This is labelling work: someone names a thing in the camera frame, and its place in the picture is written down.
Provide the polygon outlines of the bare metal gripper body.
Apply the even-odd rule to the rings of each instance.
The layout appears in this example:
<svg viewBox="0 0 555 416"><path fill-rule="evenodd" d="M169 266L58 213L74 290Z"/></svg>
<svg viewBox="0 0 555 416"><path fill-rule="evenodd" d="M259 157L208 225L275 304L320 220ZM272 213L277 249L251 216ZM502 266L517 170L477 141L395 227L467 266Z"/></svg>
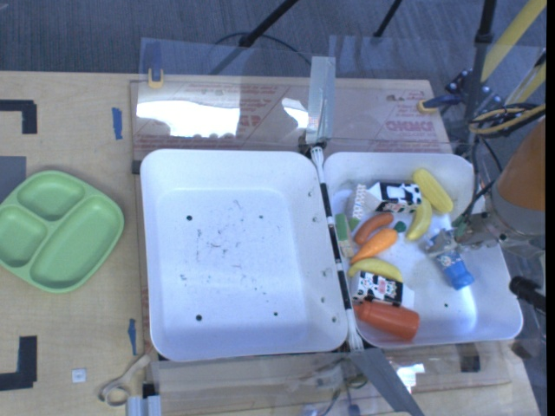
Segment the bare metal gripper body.
<svg viewBox="0 0 555 416"><path fill-rule="evenodd" d="M461 214L452 222L454 240L463 247L493 247L500 234L496 225L494 215L487 211Z"/></svg>

